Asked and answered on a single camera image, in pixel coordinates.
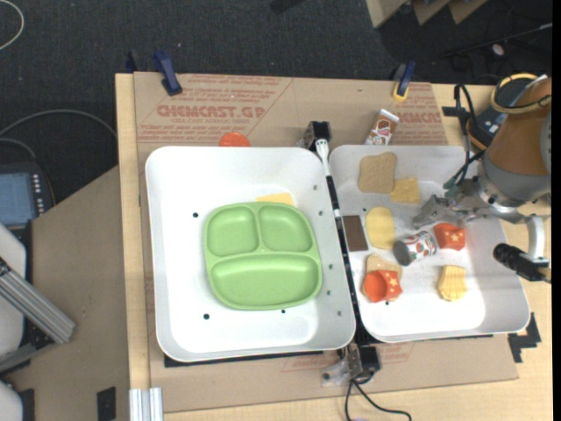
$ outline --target robotic hand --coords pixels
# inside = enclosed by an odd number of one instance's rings
[[[471,114],[461,108],[462,88],[456,87],[457,114],[465,135],[465,165],[444,184],[444,196],[433,195],[421,208],[413,219],[415,228],[436,221],[464,225],[480,217],[524,223],[529,229],[529,251],[499,244],[494,258],[529,281],[551,283],[550,262],[541,256],[545,244],[543,221],[548,216],[524,216],[518,211],[527,202],[551,193],[551,88],[549,77],[538,77],[516,104],[508,107],[496,102],[495,89],[491,105],[507,116],[489,147],[471,156],[466,126],[475,114],[469,97]],[[477,174],[466,179],[467,169],[475,160],[480,160]]]

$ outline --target green plate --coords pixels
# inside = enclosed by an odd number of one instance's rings
[[[212,211],[204,226],[204,258],[215,296],[235,309],[292,307],[322,286],[314,232],[288,204],[237,203]]]

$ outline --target white cable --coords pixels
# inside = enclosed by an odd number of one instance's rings
[[[11,38],[11,40],[6,42],[5,44],[0,45],[0,51],[2,51],[6,47],[13,44],[16,40],[18,40],[19,36],[21,36],[21,33],[24,32],[25,17],[24,17],[24,13],[12,2],[9,2],[8,0],[0,0],[0,4],[7,4],[8,6],[11,6],[14,10],[16,10],[18,12],[19,18],[21,19],[21,26],[19,27],[19,31],[16,33],[16,35],[13,38]]]

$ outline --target table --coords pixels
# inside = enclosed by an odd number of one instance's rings
[[[337,80],[329,80],[337,87]],[[453,106],[451,85],[432,85],[439,108]],[[488,101],[489,87],[468,88],[476,110]],[[138,206],[139,170],[136,143],[135,90],[132,75],[116,76],[117,128],[119,137],[119,174],[123,221],[124,278],[126,294],[129,379],[131,389],[148,389],[151,385],[147,328],[146,297],[143,276],[141,213]],[[459,145],[457,122],[441,113],[449,143]],[[525,211],[548,210],[541,202]],[[550,221],[546,224],[550,230]],[[524,249],[528,241],[525,228],[505,225],[511,244]],[[550,256],[550,236],[547,240]],[[520,378],[508,382],[480,383],[460,388],[415,389],[376,394],[374,400],[383,407],[406,410],[413,419],[552,419],[552,334],[551,288],[544,283],[525,282],[524,288],[542,336],[538,348],[524,350],[524,362],[518,366]],[[267,403],[235,408],[197,410],[166,414],[166,420],[211,419],[344,419],[343,397],[318,398],[308,401]],[[393,419],[377,412],[361,397],[352,396],[353,417]]]

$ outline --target white tray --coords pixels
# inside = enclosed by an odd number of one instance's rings
[[[416,177],[422,200],[443,195],[442,185],[463,165],[464,150],[454,146],[340,146],[330,156],[341,214],[361,216],[374,206],[388,207],[394,216],[396,237],[421,230],[412,218],[422,204],[391,203],[389,195],[359,190],[359,166],[363,157],[392,152],[397,157],[396,179]],[[374,247],[350,253],[359,310],[366,330],[376,339],[400,342],[499,332],[516,332],[529,322],[529,306],[520,278],[493,258],[494,247],[505,242],[497,218],[478,219],[466,227],[466,248],[461,252],[438,249],[437,255],[403,267],[403,293],[391,303],[371,303],[360,287],[364,281],[366,258],[377,253],[395,262],[391,250]],[[437,293],[443,265],[466,270],[468,291],[459,301],[447,302]]]
[[[190,362],[338,349],[355,318],[321,161],[302,148],[164,146],[146,163],[157,338]],[[313,228],[323,286],[286,310],[235,310],[213,295],[202,233],[217,207],[289,192]]]

